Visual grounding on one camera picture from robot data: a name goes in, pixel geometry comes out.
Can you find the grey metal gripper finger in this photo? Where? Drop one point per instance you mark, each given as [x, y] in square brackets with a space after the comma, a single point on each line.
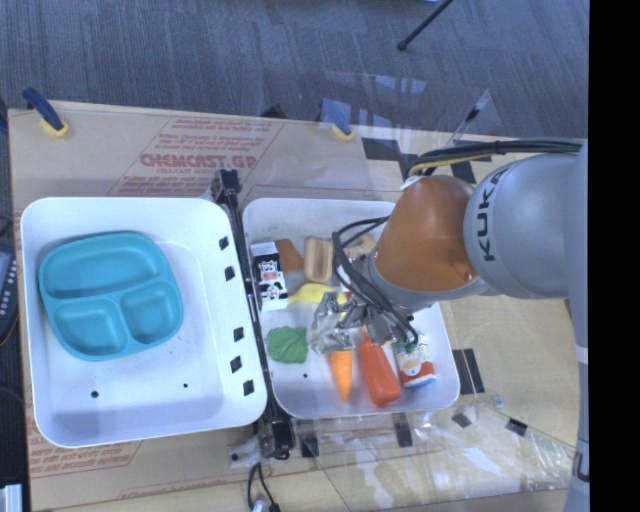
[341, 340]
[327, 305]

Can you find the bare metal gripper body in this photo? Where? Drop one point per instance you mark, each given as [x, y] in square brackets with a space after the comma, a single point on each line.
[376, 325]

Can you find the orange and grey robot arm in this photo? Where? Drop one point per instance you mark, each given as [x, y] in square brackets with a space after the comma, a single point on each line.
[520, 225]

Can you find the yellow banana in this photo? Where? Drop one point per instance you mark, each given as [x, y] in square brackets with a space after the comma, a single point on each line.
[310, 293]

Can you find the orange carrot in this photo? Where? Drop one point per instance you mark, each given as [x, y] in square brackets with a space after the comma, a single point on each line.
[342, 372]

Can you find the tan hot dog bun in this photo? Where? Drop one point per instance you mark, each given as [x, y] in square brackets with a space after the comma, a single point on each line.
[318, 260]

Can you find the orange bottle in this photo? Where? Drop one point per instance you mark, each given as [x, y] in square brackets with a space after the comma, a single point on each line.
[379, 372]

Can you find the green lettuce leaf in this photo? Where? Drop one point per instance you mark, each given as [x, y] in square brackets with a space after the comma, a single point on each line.
[287, 345]

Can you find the small red printed can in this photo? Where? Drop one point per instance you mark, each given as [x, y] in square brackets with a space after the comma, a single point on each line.
[416, 367]

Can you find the white plastic tray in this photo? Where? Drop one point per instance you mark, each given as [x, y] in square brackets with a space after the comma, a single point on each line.
[210, 320]
[310, 390]

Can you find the white cow print carton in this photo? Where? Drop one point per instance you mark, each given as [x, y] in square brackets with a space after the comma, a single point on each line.
[269, 277]

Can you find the beige doughnut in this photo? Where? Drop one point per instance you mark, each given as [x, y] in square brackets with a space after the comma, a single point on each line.
[361, 246]

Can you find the blue divided plate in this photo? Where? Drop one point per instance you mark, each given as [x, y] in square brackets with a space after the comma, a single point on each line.
[107, 295]

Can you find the brown cardboard board red print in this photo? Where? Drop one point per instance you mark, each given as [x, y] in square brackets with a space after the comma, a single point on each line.
[125, 150]

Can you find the black stand leg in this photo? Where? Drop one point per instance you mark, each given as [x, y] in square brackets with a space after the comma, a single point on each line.
[425, 22]

